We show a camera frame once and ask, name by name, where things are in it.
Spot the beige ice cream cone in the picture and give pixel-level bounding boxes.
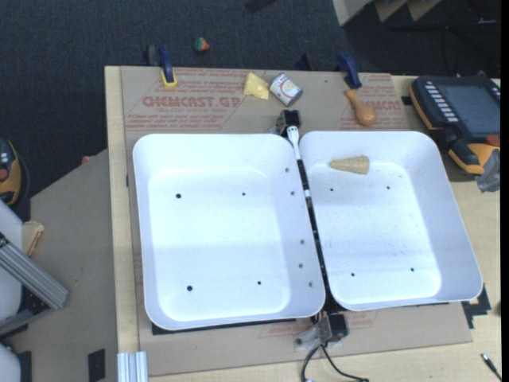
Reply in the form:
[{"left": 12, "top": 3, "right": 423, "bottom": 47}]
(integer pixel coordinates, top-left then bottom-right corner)
[{"left": 328, "top": 155, "right": 371, "bottom": 175}]

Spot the brown cardboard board red print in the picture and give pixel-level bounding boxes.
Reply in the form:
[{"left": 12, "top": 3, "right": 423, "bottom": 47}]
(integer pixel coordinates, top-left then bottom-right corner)
[{"left": 119, "top": 65, "right": 474, "bottom": 377}]

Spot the beige toy sandwich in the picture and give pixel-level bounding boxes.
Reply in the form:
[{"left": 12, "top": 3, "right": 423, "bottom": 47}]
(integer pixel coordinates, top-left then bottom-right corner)
[{"left": 21, "top": 220, "right": 45, "bottom": 257}]

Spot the brown chicken drumstick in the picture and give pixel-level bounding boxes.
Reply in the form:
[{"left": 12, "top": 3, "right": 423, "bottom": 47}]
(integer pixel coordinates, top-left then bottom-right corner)
[{"left": 344, "top": 88, "right": 379, "bottom": 127}]

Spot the white plastic tray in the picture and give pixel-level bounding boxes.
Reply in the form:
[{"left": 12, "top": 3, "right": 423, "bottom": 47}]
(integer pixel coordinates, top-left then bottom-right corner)
[
  {"left": 131, "top": 133, "right": 327, "bottom": 331},
  {"left": 297, "top": 130, "right": 484, "bottom": 312}
]

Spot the small white can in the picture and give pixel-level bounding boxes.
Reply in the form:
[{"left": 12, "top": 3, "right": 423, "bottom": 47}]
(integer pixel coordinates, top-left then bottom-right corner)
[{"left": 269, "top": 72, "right": 304, "bottom": 107}]

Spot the yellow cheese wedge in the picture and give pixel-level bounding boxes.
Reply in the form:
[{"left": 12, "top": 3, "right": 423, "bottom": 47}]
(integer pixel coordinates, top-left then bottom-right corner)
[{"left": 243, "top": 72, "right": 270, "bottom": 102}]

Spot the thin black and white rod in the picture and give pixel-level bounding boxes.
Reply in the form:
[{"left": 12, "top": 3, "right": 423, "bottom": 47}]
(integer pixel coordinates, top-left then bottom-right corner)
[{"left": 286, "top": 126, "right": 332, "bottom": 314}]

